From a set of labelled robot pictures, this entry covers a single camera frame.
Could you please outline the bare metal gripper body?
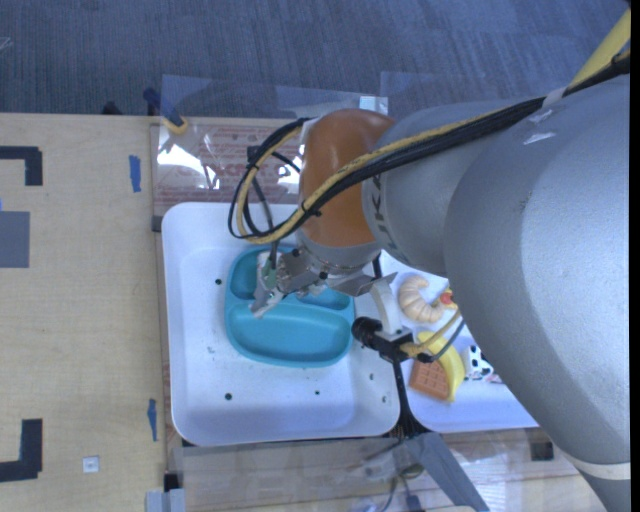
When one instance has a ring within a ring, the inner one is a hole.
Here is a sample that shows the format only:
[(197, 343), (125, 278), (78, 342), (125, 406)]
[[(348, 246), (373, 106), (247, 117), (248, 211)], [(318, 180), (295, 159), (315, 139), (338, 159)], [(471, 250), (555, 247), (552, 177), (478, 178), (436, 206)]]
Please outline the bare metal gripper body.
[(269, 292), (303, 297), (317, 296), (326, 289), (326, 278), (322, 278), (323, 273), (312, 265), (306, 252), (293, 249), (278, 252), (274, 259), (272, 256), (270, 250), (257, 255), (256, 284), (261, 280)]

